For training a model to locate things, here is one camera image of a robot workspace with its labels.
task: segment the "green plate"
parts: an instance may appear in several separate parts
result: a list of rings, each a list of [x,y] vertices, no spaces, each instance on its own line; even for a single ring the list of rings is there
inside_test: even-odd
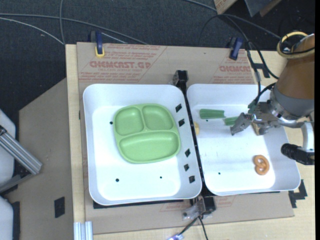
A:
[[[113,131],[120,154],[135,164],[172,158],[181,147],[173,116],[159,104],[137,104],[119,109],[113,118]]]

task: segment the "black hole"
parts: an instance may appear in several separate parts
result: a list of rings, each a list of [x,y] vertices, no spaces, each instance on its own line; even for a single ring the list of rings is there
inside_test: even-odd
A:
[[[178,112],[182,108],[181,104],[175,107],[175,112]]]
[[[184,153],[185,153],[185,156],[188,157],[190,155],[190,153],[191,153],[190,149],[188,148]]]
[[[189,164],[185,164],[183,167],[184,167],[184,170],[185,170],[185,171],[188,171],[188,169],[189,169]]]
[[[189,177],[189,182],[192,183],[196,180],[195,176],[190,176]]]
[[[183,126],[184,124],[185,124],[185,120],[184,120],[184,119],[181,119],[181,120],[179,121],[179,127]]]

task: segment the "wooden edge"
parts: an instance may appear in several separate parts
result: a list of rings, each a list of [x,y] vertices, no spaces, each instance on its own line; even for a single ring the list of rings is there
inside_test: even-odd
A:
[[[260,16],[264,17],[268,12],[270,12],[277,4],[279,4],[282,0],[272,0],[269,4],[263,7],[260,10]]]
[[[79,120],[80,104],[77,46],[75,44],[67,44],[65,46],[65,54],[69,112],[73,221],[84,223],[86,221],[86,212],[81,147],[81,124]]]

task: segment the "brown pretzel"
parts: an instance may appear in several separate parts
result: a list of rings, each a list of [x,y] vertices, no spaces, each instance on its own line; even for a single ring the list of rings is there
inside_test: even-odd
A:
[[[261,154],[256,155],[253,158],[253,162],[255,164],[255,171],[259,175],[265,175],[270,169],[270,164],[268,159],[266,159]]]

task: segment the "gray floor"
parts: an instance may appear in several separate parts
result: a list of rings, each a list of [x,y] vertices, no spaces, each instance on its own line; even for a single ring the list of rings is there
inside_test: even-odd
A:
[[[213,0],[193,0],[214,7]],[[59,16],[61,0],[0,0],[0,17],[36,26],[62,39],[59,19],[4,14]],[[225,17],[183,0],[64,0],[63,17],[95,24],[151,45],[225,47],[241,32]],[[251,17],[244,0],[227,10],[282,36],[292,30],[315,32],[315,0],[283,0],[266,16]],[[234,20],[263,50],[275,50],[277,38]],[[63,20],[65,43],[87,42],[90,31],[103,31],[104,42],[139,42],[95,26]],[[0,19],[0,109],[12,120],[17,112],[66,77],[65,48],[30,26]]]

